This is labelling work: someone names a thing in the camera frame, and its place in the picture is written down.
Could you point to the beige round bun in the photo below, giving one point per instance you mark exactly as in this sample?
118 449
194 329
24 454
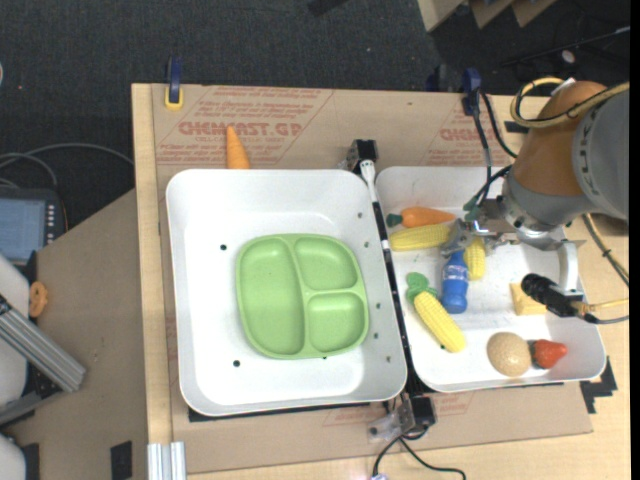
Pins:
507 354

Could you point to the plain orange carrot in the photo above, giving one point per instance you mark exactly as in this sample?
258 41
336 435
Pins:
236 153

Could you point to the brown cardboard board red print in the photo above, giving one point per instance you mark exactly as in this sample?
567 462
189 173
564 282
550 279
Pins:
310 443

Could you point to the short yellow corn cob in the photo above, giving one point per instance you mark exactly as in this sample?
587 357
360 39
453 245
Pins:
476 263

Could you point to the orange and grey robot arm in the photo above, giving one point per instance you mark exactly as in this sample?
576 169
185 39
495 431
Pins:
550 168

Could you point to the yellow corn with green leaves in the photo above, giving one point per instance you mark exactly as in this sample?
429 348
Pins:
440 318

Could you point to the green divided plate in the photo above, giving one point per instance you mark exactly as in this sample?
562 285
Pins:
280 298

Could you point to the black cylinder on white bracket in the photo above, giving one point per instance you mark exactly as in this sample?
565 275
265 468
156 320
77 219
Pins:
547 292

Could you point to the blue bottle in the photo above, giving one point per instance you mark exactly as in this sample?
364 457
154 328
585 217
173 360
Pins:
454 293

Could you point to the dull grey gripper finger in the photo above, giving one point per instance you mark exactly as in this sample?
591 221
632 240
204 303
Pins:
461 235
494 245

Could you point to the orange carrot with green top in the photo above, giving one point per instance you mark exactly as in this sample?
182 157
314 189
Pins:
425 216

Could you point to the yellow cheese block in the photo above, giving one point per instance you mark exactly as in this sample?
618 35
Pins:
525 304

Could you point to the thin black and white rod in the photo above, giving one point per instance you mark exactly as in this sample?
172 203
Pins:
382 228

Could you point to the white plastic tray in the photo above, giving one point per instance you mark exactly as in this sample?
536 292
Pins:
210 288
495 313

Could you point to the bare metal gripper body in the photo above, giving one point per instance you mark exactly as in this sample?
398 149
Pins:
495 220

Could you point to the red strawberry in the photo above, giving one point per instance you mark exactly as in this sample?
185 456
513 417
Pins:
550 353

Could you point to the orange pretzel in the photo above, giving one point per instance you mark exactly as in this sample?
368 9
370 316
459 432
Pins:
36 300

